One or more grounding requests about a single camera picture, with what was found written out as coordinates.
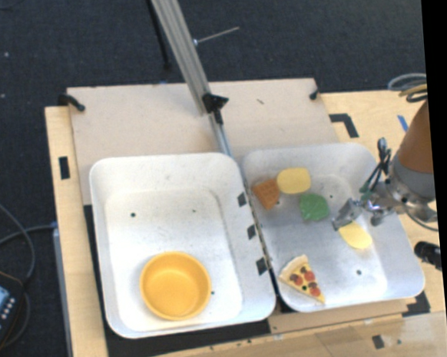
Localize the white plastic tray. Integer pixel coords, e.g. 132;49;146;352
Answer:
237;135;429;319
86;144;280;343

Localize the orange waffle biscuit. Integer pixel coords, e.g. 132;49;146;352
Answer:
250;177;283;212

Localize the yellow bowl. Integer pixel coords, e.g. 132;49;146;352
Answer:
136;247;216;324

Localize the green toy leaf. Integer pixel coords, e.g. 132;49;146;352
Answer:
298;190;332;223

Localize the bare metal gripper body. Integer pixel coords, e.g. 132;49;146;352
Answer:
361;175;439;228

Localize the brown cardboard board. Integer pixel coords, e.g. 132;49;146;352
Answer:
65;61;417;349

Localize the black cylinder on white bracket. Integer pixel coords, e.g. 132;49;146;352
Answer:
412;239;442;274

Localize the yellow oval toy slice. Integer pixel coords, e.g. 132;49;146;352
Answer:
337;220;375;253
275;166;313;197

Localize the thin black and white rod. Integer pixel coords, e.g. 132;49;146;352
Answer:
244;181;279;284

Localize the toy pizza slice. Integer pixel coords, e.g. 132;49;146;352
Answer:
276;253;327;309

